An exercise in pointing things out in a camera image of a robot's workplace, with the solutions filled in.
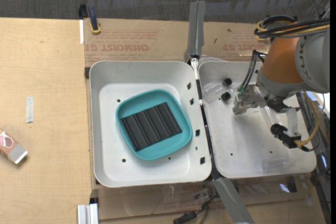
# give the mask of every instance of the wire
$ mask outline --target wire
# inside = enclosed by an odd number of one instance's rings
[[[206,206],[205,213],[204,213],[204,215],[202,215],[202,218],[201,218],[201,220],[199,221],[198,224],[202,224],[204,222],[204,220],[207,217],[208,213],[209,213],[209,205]]]
[[[283,35],[283,36],[277,36],[277,38],[296,38],[296,37],[305,37],[309,35],[316,35],[316,34],[322,34],[325,33],[325,30],[320,30],[320,31],[313,31],[311,33],[303,33],[303,34],[295,34],[295,35]]]
[[[196,214],[198,215],[199,213],[203,212],[209,205],[209,203],[216,197],[219,197],[218,194],[213,195],[208,201],[202,204],[202,208],[200,211],[198,211]]]
[[[275,22],[286,23],[287,25],[267,30],[267,26]],[[302,34],[312,35],[319,33],[320,31],[326,31],[329,26],[329,18],[321,18],[308,22],[297,23],[296,19],[293,17],[279,15],[274,17],[267,17],[264,20],[259,21],[257,23],[257,28],[255,29],[254,34],[261,39],[280,36],[292,38],[302,36]]]
[[[312,111],[309,107],[309,104],[308,104],[308,100],[306,98],[302,98],[302,110],[304,111],[306,117],[307,117],[307,120],[310,122],[310,123],[313,123],[314,122],[314,118],[313,118],[313,114],[312,114]],[[314,151],[316,150],[319,145],[320,145],[320,133],[317,132],[316,134],[316,139],[317,139],[317,142],[316,142],[316,145],[313,147],[313,148],[301,148],[302,150],[304,149],[304,151],[307,151],[307,152],[311,152],[311,151]]]
[[[323,107],[322,107],[322,111],[324,111],[324,108],[326,107],[326,97],[324,96],[324,93],[322,94],[323,96]]]
[[[243,90],[246,90],[248,84],[250,83],[251,81],[251,78],[252,78],[252,75],[253,75],[253,72],[254,72],[254,69],[256,67],[256,63],[257,63],[257,54],[255,53],[255,50],[253,51],[253,62],[252,62],[252,69],[248,75],[248,78],[247,80],[245,81],[245,84],[243,86]]]
[[[264,54],[262,52],[258,52],[255,50],[255,53],[257,54],[258,58],[262,61],[265,62],[265,59],[262,56],[267,56],[267,54]]]
[[[241,85],[242,87],[245,85],[245,83],[246,83],[246,81],[247,81],[247,78],[248,78],[248,75],[250,74],[250,72],[251,72],[251,70],[252,70],[253,59],[254,59],[254,53],[252,52],[251,61],[250,61],[250,64],[249,64],[249,66],[248,66],[248,70],[247,70],[245,79],[244,79],[244,81],[242,82],[242,85]]]
[[[330,11],[330,0],[325,5],[325,7],[324,7],[322,13],[319,15],[318,19],[323,19],[329,11]]]
[[[312,111],[313,114],[314,114],[314,118],[315,118],[315,128],[314,128],[314,130],[312,131],[312,133],[309,135],[309,137],[308,137],[306,140],[304,140],[304,141],[301,141],[301,140],[295,140],[295,143],[297,144],[297,146],[298,146],[299,148],[302,148],[304,145],[308,144],[308,143],[312,140],[312,138],[315,136],[315,134],[317,133],[317,130],[318,130],[318,128],[319,128],[319,119],[318,119],[318,117],[317,117],[317,114],[316,114],[316,111],[315,111],[315,109],[314,109],[314,107],[313,107],[313,104],[311,103],[311,100],[310,100],[310,98],[308,97],[308,95],[307,95],[306,92],[304,92],[303,95],[304,95],[304,97],[306,98],[306,100],[308,101],[309,107],[310,107],[311,111]]]

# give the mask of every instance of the teal dish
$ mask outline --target teal dish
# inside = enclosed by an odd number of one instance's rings
[[[164,102],[168,104],[182,132],[135,151],[121,119]],[[182,107],[170,92],[163,89],[147,91],[123,101],[117,108],[116,118],[128,147],[135,156],[144,161],[153,161],[180,150],[191,141],[193,136],[191,124]]]

